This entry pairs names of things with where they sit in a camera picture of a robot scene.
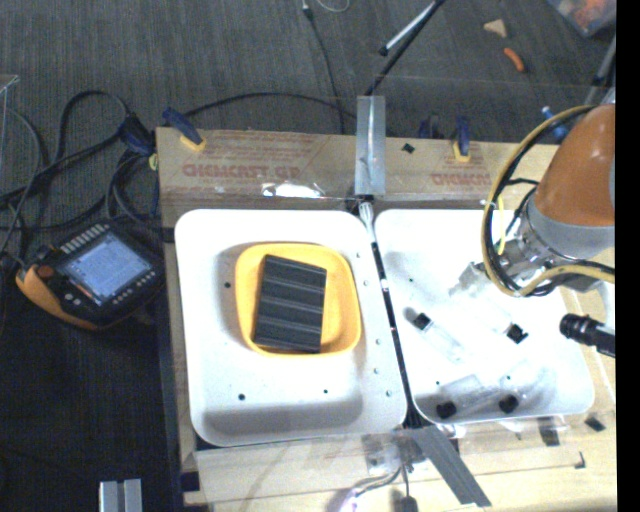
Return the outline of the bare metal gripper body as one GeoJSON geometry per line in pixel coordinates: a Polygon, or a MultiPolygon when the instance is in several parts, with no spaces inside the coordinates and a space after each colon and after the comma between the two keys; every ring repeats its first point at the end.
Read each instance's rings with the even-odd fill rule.
{"type": "Polygon", "coordinates": [[[533,235],[493,244],[493,283],[503,293],[551,293],[559,278],[551,275],[561,255],[533,235]]]}

